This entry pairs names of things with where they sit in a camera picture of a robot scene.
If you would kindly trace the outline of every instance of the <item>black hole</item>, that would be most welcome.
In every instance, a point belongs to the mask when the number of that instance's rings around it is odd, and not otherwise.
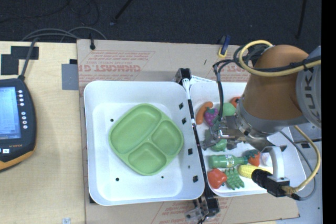
[[[302,148],[310,148],[308,143],[301,143]]]

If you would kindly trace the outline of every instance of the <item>white tray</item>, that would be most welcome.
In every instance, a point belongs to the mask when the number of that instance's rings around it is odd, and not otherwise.
[[[233,83],[233,82],[226,82],[222,83],[223,85],[223,92],[224,92],[224,102],[229,102],[233,97],[241,96],[246,83]],[[219,108],[219,93],[218,93],[218,86],[217,83],[211,82],[197,82],[191,86],[190,90],[191,99],[193,102],[193,108],[195,115],[197,114],[198,109],[207,101],[211,101],[214,104],[214,108]],[[198,125],[197,133],[200,141],[204,140],[205,130],[208,129],[208,126],[205,123]],[[292,138],[289,128],[284,128],[283,132]],[[291,186],[298,186],[306,179],[306,175],[304,173],[302,163],[300,161],[298,152],[296,148],[281,134],[276,133],[271,135],[269,138],[275,145],[288,145],[287,148],[283,151],[283,162],[284,162],[284,170],[285,170],[285,177],[290,179]],[[244,144],[240,142],[237,144],[237,148],[233,150],[225,150],[224,152],[214,152],[210,148],[207,150],[202,150],[204,163],[207,172],[211,170],[208,165],[208,157],[210,155],[223,155],[223,154],[232,154],[237,157],[242,156],[242,153],[247,150],[254,149],[249,144]],[[268,167],[272,171],[272,167],[265,166],[260,161],[260,167]],[[221,186],[219,189],[212,189],[212,191],[222,197],[229,197],[229,196],[241,196],[241,195],[250,195],[250,194],[261,194],[265,193],[266,190],[259,187],[256,183],[252,181],[252,179],[246,177],[240,177],[244,184],[244,188],[236,188],[235,190],[228,188],[226,185]]]
[[[240,96],[245,83],[222,83],[224,101]],[[194,113],[206,101],[219,107],[219,93],[215,82],[197,82],[191,86],[191,99]],[[134,81],[94,81],[84,90],[89,193],[91,198],[104,206],[135,204],[152,201],[196,199],[204,191],[204,178],[192,121],[184,88],[175,82],[134,82]],[[108,132],[124,113],[140,103],[156,106],[181,129],[184,145],[178,156],[161,172],[153,176],[143,176],[132,170],[113,152],[108,142]],[[204,139],[205,124],[197,126],[199,140]],[[291,138],[289,128],[283,131]],[[291,186],[298,186],[306,175],[297,150],[280,133],[269,137],[275,145],[286,144],[283,152],[285,176]],[[238,143],[237,148],[224,152],[214,152],[210,148],[202,150],[205,168],[209,155],[233,154],[253,149],[249,144]],[[265,193],[251,179],[241,177],[244,188],[235,190],[222,186],[212,191],[221,197]]]
[[[96,203],[111,206],[189,200],[202,195],[203,172],[186,93],[181,85],[174,82],[94,81],[84,90],[84,102],[89,193]],[[184,135],[184,145],[178,156],[153,176],[143,176],[132,170],[119,159],[108,142],[110,128],[140,103],[156,106]]]

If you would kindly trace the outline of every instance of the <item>yellow toy corn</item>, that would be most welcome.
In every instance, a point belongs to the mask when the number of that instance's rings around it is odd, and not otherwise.
[[[241,176],[247,177],[247,178],[252,178],[252,173],[255,169],[261,169],[264,171],[268,171],[272,173],[271,169],[269,168],[263,168],[263,167],[258,167],[250,164],[242,164],[238,167],[238,173]]]

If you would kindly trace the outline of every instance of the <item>purple toy grapes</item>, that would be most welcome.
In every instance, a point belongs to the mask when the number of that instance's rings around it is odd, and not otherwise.
[[[207,125],[210,127],[214,125],[213,119],[215,119],[218,116],[218,109],[209,109],[207,108],[204,113],[204,119]]]

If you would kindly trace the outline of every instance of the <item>green toy bottle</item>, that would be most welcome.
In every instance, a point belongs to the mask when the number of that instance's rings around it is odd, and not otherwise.
[[[247,157],[236,157],[234,155],[211,155],[209,156],[210,168],[231,168],[238,164],[247,164]]]

